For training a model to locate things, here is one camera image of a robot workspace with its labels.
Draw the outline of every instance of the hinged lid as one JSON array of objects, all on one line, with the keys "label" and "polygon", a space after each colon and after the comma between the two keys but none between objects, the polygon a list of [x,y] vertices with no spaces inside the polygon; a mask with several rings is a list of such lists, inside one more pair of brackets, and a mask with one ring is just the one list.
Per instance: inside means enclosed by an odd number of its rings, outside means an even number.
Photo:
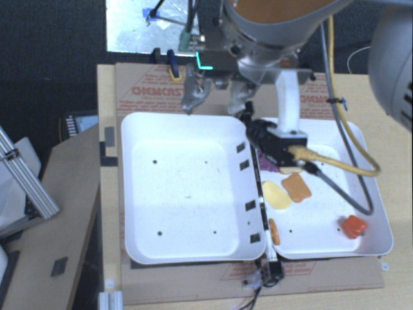
[{"label": "hinged lid", "polygon": [[138,112],[121,126],[125,243],[142,264],[253,260],[265,250],[245,126]]}]

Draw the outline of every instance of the black cable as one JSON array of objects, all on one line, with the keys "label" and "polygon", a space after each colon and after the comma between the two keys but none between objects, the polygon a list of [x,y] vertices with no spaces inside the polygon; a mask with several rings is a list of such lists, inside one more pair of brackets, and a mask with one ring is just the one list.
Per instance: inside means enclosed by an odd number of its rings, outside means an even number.
[{"label": "black cable", "polygon": [[192,0],[188,0],[188,17],[186,18],[186,32],[191,32],[192,27],[190,28],[190,18],[192,13]]},{"label": "black cable", "polygon": [[164,1],[165,1],[165,0],[159,0],[159,2],[157,3],[156,7],[149,12],[149,14],[148,14],[148,19],[149,19],[149,17],[155,18],[157,11],[161,8],[161,6],[162,6],[162,4],[163,4]]},{"label": "black cable", "polygon": [[256,293],[254,294],[254,297],[252,298],[252,300],[249,301],[247,304],[245,304],[243,307],[240,307],[237,310],[245,310],[245,309],[253,310],[253,308],[255,307],[255,304],[257,302],[257,298],[258,298],[258,295],[259,295],[260,291],[261,291],[261,287],[258,287],[257,290],[256,290]]},{"label": "black cable", "polygon": [[274,286],[278,285],[279,280],[277,279],[271,279],[267,281],[265,284],[263,284],[264,287],[266,288],[273,288]]},{"label": "black cable", "polygon": [[188,11],[188,23],[186,25],[186,32],[190,33],[192,31],[192,27],[194,26],[195,16],[198,13],[199,7],[201,6],[202,0],[195,0],[195,5],[190,5],[190,10]]},{"label": "black cable", "polygon": [[[323,53],[323,62],[325,66],[325,74],[326,74],[326,79],[327,79],[327,87],[328,87],[328,95],[330,96],[330,99],[334,99],[333,91],[332,91],[332,84],[331,84],[331,78],[330,78],[330,67],[328,66],[328,56],[327,56],[327,44],[326,44],[326,39],[325,39],[325,30],[324,30],[324,25],[320,25],[320,33],[321,33],[321,48],[322,48],[322,53]],[[340,135],[343,138],[345,147],[347,149],[348,155],[350,156],[350,160],[352,164],[355,167],[358,167],[356,158],[354,157],[353,151],[350,147],[350,144],[348,143],[347,137],[345,135],[345,132],[343,130],[343,126],[341,125],[338,113],[337,113],[337,103],[332,103],[332,109],[334,113],[334,119],[336,120],[337,127],[339,129]],[[367,203],[368,203],[368,210],[360,206],[355,200],[353,200],[349,195],[347,195],[339,186],[337,186],[332,180],[330,180],[325,174],[323,174],[320,171],[321,175],[319,176],[322,180],[324,180],[327,184],[329,184],[336,192],[338,192],[351,206],[353,206],[355,209],[360,211],[361,213],[371,216],[374,212],[374,206],[372,202],[372,198],[370,197],[370,193],[368,192],[366,183],[364,181],[364,178],[362,176],[358,175],[358,180],[360,182],[361,188],[363,189],[364,195],[366,196]]]}]

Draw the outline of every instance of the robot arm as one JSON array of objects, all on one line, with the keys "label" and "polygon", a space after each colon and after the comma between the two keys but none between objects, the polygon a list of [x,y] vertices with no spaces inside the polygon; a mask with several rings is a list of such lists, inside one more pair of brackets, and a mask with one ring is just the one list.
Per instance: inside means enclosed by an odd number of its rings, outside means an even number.
[{"label": "robot arm", "polygon": [[[197,86],[204,82],[209,87],[211,83],[229,83],[232,99],[228,112],[236,115],[261,84],[275,84],[281,130],[298,132],[296,87],[307,79],[311,70],[297,68],[297,53],[326,18],[350,2],[352,0],[223,0],[219,27],[205,29],[204,36],[192,46],[208,64],[214,65],[213,70],[203,71]],[[389,16],[382,20],[371,48],[371,56],[375,58],[369,63],[378,101],[410,130],[412,71],[408,66],[412,63],[412,2],[401,0],[410,6],[389,7],[396,9],[393,14],[403,14],[403,17]],[[194,87],[185,90],[183,107],[190,114],[205,95],[193,100],[194,96],[199,97],[199,91]]]}]

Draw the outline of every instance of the orange toy food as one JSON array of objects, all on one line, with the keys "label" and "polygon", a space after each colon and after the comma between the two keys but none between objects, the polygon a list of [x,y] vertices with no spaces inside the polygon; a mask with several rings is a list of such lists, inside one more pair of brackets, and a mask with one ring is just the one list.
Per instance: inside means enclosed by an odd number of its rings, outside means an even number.
[{"label": "orange toy food", "polygon": [[278,234],[278,229],[277,229],[277,225],[276,225],[275,221],[272,218],[270,218],[268,220],[268,224],[270,226],[272,243],[274,245],[279,245],[279,234]]},{"label": "orange toy food", "polygon": [[353,215],[350,215],[343,222],[343,224],[341,224],[341,228],[350,239],[356,239],[361,233],[363,233],[366,227],[367,224],[364,220],[361,220]]},{"label": "orange toy food", "polygon": [[287,179],[284,179],[281,183],[283,184],[283,187],[287,190],[288,195],[296,203],[299,203],[311,196],[310,189],[307,187],[304,180],[298,173],[291,174]]}]

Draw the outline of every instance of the white plastic container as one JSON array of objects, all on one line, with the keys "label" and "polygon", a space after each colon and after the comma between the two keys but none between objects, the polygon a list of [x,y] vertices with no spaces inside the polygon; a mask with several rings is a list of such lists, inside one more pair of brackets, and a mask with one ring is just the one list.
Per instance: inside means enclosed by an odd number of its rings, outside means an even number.
[{"label": "white plastic container", "polygon": [[[300,128],[308,134],[311,149],[349,161],[333,121],[302,120]],[[359,130],[353,129],[363,143]],[[267,241],[257,183],[240,121],[228,116],[138,112],[123,120],[121,138],[125,243],[133,260],[142,264],[253,260],[263,254]],[[357,177],[320,167],[365,205]],[[277,172],[260,175],[262,181],[280,186],[286,178]],[[275,249],[280,255],[328,258],[391,250],[392,235],[374,178],[366,178],[366,183],[375,213],[366,217],[318,178],[301,175],[311,198],[283,211],[266,205],[268,218],[279,230],[281,243]],[[340,230],[349,214],[368,224],[365,235],[355,240]]]},{"label": "white plastic container", "polygon": [[121,132],[125,243],[132,259],[158,264],[261,256],[265,235],[241,122],[138,112],[123,120]]},{"label": "white plastic container", "polygon": [[[267,120],[277,122],[277,119],[267,118]],[[352,123],[349,125],[360,144],[365,148],[360,130]],[[308,134],[308,148],[324,156],[351,164],[335,121],[302,119],[300,130]],[[351,147],[359,167],[371,169],[352,144]],[[320,162],[315,163],[348,195],[368,209],[363,189],[355,174]],[[288,177],[268,171],[261,171],[260,175],[262,182],[270,180],[280,187],[282,187],[281,180]],[[275,210],[270,205],[266,205],[268,219],[274,219],[280,237],[280,245],[275,246],[277,253],[286,258],[298,260],[377,256],[387,254],[391,250],[393,237],[375,178],[364,178],[374,204],[373,215],[366,216],[355,210],[320,178],[306,172],[302,172],[300,176],[311,190],[310,198],[301,203],[292,202],[291,206],[285,210]],[[356,239],[347,238],[341,230],[341,224],[351,214],[367,223],[363,236]]]}]

